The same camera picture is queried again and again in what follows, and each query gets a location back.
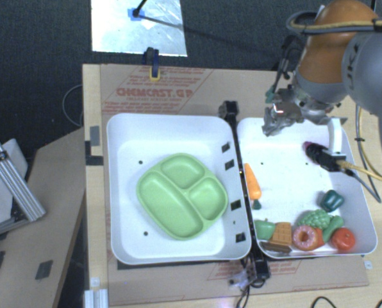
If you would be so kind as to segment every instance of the wooden table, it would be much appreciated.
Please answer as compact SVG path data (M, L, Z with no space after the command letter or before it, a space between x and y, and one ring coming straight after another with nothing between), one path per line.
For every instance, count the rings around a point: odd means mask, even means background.
M0 240L0 308L58 306L84 212L84 167L83 130L37 151L28 186L47 213Z
M112 95L107 94L106 99L102 98L101 86L105 78L115 88L124 84L129 85L127 80L129 75L140 71L141 69L133 65L84 65L83 67L85 140L87 152L93 158L86 167L88 262L90 289L93 291L108 288L106 214L104 209L105 183L103 166L99 161L103 156L104 149L102 110L106 110L107 103L112 105ZM172 114L215 115L219 105L224 100L237 100L240 107L238 119L263 116L264 95L274 81L274 72L230 70L202 70L201 72L202 78L195 80L193 84L195 87L190 98L184 99L179 105L172 107ZM124 111L125 108L128 108L128 103L120 108L120 111ZM141 112L141 108L142 105L137 105L137 110L134 112ZM354 137L354 103L346 98L334 114L349 118L344 129L349 136L355 162L361 165L356 142L351 140ZM363 115L363 136L366 139L365 146L370 159L382 172L382 153L378 138L377 119L368 113ZM378 182L377 188L382 197L382 183ZM365 195L378 235L378 247L372 254L363 258L368 267L369 286L253 295L249 299L248 307L309 307L318 296L330 298L338 307L375 307L382 298L382 204L375 201L368 192L365 192ZM236 301L235 296L231 296L143 304L142 307L234 307ZM138 306L125 305L125 307L135 308ZM320 302L317 307L329 306L325 302Z

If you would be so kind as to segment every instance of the toy carrot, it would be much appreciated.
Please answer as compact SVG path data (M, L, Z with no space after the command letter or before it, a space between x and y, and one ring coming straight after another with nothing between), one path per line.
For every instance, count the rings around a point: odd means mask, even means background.
M244 164L245 169L245 179L247 180L248 195L250 200L258 200L261 195L261 187L255 178L254 171L248 163Z

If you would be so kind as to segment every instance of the green divided plate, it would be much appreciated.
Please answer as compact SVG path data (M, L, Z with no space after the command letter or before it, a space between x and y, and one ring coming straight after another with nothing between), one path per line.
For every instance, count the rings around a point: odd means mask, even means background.
M227 192L195 157L178 153L147 170L137 197L154 221L175 239L203 233L225 212Z

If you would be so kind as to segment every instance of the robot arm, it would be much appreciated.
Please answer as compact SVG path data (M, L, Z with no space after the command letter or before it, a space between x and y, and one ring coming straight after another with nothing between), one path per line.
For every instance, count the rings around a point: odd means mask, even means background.
M276 135L305 119L328 124L328 114L350 95L379 117L382 143L382 20L372 23L378 16L356 0L333 1L311 26L296 24L299 15L287 21L288 28L311 36L291 85L267 93L272 107L265 109L264 134Z

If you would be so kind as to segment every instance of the toy food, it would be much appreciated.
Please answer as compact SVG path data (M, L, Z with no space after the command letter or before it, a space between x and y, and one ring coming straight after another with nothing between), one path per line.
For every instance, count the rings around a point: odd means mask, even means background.
M155 223L179 240L202 234L228 206L228 194L219 179L186 153L173 154L148 169L136 191Z
M301 220L299 220L298 226L308 225L313 228L320 228L324 230L328 227L331 218L332 217L326 213L325 210L318 209L307 213Z
M275 231L275 224L264 220L254 220L256 236L258 239L269 240Z
M323 233L322 233L322 229L315 228L315 230L316 230L316 232L318 234L318 246L316 248L320 248L321 246L325 245L324 236L323 236Z
M347 251L355 246L356 239L348 228L343 227L335 230L329 243L338 250Z
M269 242L262 242L262 247L268 251L290 253L292 249L287 245L273 244Z
M261 203L259 200L254 200L254 203L253 203L253 209L254 210L261 210L262 206L261 206Z
M329 223L328 227L325 228L322 231L322 236L324 238L324 242L327 243L329 239L331 238L333 232L342 227L344 225L344 220L340 216L335 216L332 218L331 222Z
M245 179L247 180L248 195L250 200L259 200L262 192L261 187L255 178L254 171L248 163L244 164Z
M292 234L293 244L302 251L312 251L318 247L318 233L308 225L301 225Z
M276 223L274 235L269 240L272 244L290 246L292 244L292 227L290 223Z
M343 196L339 195L336 191L331 189L322 197L320 207L327 212L332 212L344 204L344 201L345 199Z

